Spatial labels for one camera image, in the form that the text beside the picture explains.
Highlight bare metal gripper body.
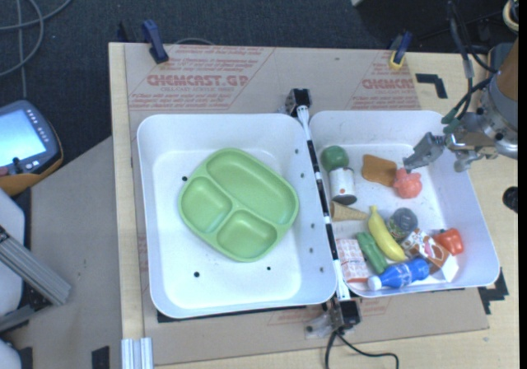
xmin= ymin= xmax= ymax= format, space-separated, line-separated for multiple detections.
xmin=446 ymin=110 xmax=519 ymax=161

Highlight salmon pink toy fruit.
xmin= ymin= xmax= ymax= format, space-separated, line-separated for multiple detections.
xmin=391 ymin=167 xmax=424 ymax=200

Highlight white plastic tray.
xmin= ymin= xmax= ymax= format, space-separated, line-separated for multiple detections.
xmin=307 ymin=110 xmax=501 ymax=300
xmin=136 ymin=112 xmax=339 ymax=320

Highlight brown toy bread slice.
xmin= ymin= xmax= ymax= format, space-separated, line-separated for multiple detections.
xmin=361 ymin=153 xmax=399 ymax=189

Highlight grey small can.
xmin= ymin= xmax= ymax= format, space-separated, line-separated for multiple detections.
xmin=386 ymin=207 xmax=419 ymax=242

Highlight orange toy pepper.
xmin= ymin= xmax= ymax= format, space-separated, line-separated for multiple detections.
xmin=431 ymin=227 xmax=465 ymax=257

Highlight white small can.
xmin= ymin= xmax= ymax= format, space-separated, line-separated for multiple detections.
xmin=328 ymin=166 xmax=358 ymax=207

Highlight green toy apple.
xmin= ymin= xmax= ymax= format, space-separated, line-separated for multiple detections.
xmin=319 ymin=145 xmax=351 ymax=173

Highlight yellow banana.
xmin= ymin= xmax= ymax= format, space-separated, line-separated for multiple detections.
xmin=366 ymin=205 xmax=408 ymax=263

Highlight white and brown carton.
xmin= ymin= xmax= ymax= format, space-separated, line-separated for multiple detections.
xmin=400 ymin=228 xmax=459 ymax=283

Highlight tan toy ice cream cone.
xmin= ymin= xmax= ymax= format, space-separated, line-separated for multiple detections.
xmin=329 ymin=200 xmax=369 ymax=223

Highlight thin black and white rod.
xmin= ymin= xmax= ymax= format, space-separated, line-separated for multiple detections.
xmin=296 ymin=105 xmax=352 ymax=301

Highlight green toy vegetable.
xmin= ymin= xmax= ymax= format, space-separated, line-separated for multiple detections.
xmin=355 ymin=231 xmax=389 ymax=275

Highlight blue plastic bottle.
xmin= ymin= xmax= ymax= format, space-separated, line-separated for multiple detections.
xmin=366 ymin=258 xmax=431 ymax=292

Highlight orange and white packet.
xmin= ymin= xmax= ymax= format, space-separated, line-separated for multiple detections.
xmin=334 ymin=238 xmax=372 ymax=292

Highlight green divided plate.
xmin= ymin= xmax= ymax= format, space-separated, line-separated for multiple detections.
xmin=177 ymin=147 xmax=301 ymax=264

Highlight brown cardboard board red print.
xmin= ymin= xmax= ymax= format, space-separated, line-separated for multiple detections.
xmin=123 ymin=43 xmax=491 ymax=367

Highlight black block with thin wires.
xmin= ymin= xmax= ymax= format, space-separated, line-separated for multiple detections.
xmin=283 ymin=87 xmax=313 ymax=118
xmin=329 ymin=299 xmax=363 ymax=334

